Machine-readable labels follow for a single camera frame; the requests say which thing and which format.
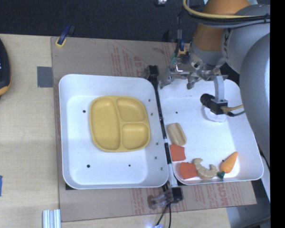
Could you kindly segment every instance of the yellow plate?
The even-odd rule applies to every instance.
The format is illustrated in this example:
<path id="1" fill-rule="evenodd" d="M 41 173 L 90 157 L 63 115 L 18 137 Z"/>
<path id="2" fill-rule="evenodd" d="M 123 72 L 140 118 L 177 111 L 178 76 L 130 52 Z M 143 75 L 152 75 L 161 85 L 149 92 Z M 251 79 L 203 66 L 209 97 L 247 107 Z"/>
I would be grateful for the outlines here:
<path id="1" fill-rule="evenodd" d="M 107 152 L 128 152 L 146 147 L 150 124 L 141 101 L 128 96 L 96 98 L 89 109 L 95 145 Z"/>

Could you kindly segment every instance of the wooden table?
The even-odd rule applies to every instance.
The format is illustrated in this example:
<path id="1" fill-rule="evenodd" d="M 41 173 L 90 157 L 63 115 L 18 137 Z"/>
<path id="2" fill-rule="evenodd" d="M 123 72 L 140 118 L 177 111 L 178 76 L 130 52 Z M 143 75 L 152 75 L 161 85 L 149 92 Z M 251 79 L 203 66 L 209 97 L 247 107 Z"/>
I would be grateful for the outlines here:
<path id="1" fill-rule="evenodd" d="M 0 228 L 41 228 L 42 211 L 59 208 L 53 88 L 38 87 L 37 67 L 51 67 L 50 37 L 0 34 L 12 85 L 0 99 Z M 62 223 L 63 228 L 151 228 L 158 215 Z M 161 224 L 168 227 L 169 214 Z M 228 228 L 227 211 L 172 213 L 171 227 Z"/>

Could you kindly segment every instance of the robotic arm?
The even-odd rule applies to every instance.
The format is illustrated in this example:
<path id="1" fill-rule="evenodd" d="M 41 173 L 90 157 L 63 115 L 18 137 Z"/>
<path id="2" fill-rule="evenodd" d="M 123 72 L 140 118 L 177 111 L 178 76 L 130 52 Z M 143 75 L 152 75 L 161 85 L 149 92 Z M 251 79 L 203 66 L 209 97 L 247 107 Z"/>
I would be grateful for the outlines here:
<path id="1" fill-rule="evenodd" d="M 198 22 L 187 52 L 180 46 L 171 66 L 160 78 L 160 87 L 175 78 L 187 79 L 187 88 L 203 79 L 214 81 L 215 97 L 203 95 L 202 103 L 215 114 L 223 114 L 223 80 L 220 68 L 227 63 L 239 73 L 243 107 L 256 141 L 269 161 L 269 69 L 270 5 L 251 5 L 248 0 L 208 0 L 202 12 L 183 0 L 186 15 Z"/>

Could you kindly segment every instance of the orange carrot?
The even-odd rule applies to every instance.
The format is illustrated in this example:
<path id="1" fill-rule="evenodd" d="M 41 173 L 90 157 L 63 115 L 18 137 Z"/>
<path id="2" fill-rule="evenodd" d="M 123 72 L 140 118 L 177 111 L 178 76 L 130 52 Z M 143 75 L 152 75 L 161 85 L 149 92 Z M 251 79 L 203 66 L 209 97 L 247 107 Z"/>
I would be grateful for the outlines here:
<path id="1" fill-rule="evenodd" d="M 196 177 L 198 175 L 195 164 L 188 162 L 180 163 L 180 173 L 184 179 Z"/>
<path id="2" fill-rule="evenodd" d="M 231 172 L 237 160 L 237 157 L 238 157 L 237 155 L 238 155 L 238 152 L 235 151 L 229 157 L 227 157 L 222 163 L 222 165 L 220 166 L 220 170 L 224 171 L 225 173 Z"/>
<path id="3" fill-rule="evenodd" d="M 172 161 L 183 161 L 186 159 L 185 156 L 185 148 L 176 144 L 171 144 L 170 145 L 170 154 Z"/>

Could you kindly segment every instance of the white tray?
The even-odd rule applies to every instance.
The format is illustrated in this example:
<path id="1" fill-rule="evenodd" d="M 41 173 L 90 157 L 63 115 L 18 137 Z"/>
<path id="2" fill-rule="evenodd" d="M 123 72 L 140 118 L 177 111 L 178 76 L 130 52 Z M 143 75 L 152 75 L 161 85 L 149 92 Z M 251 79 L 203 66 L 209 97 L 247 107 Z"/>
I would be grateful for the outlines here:
<path id="1" fill-rule="evenodd" d="M 179 123 L 187 137 L 185 147 L 186 159 L 191 162 L 194 158 L 202 158 L 201 164 L 209 168 L 214 164 L 219 170 L 223 159 L 232 152 L 238 151 L 238 158 L 231 173 L 225 174 L 227 181 L 257 180 L 263 175 L 263 164 L 254 134 L 245 114 L 227 117 L 225 122 L 214 122 L 206 117 L 209 109 L 202 106 L 200 97 L 207 93 L 215 95 L 212 81 L 199 81 L 187 90 L 187 80 L 176 79 L 172 84 L 159 90 L 162 115 L 165 125 Z M 224 81 L 225 99 L 228 106 L 242 104 L 240 90 L 237 84 L 226 79 Z M 173 162 L 176 178 L 187 185 L 215 183 L 222 180 L 218 177 L 202 180 L 199 177 L 184 180 L 181 177 L 180 161 Z"/>
<path id="2" fill-rule="evenodd" d="M 146 108 L 149 144 L 132 152 L 105 152 L 93 143 L 88 109 L 106 95 L 129 96 Z M 152 84 L 142 78 L 66 75 L 59 82 L 63 176 L 75 189 L 159 187 L 168 167 Z"/>

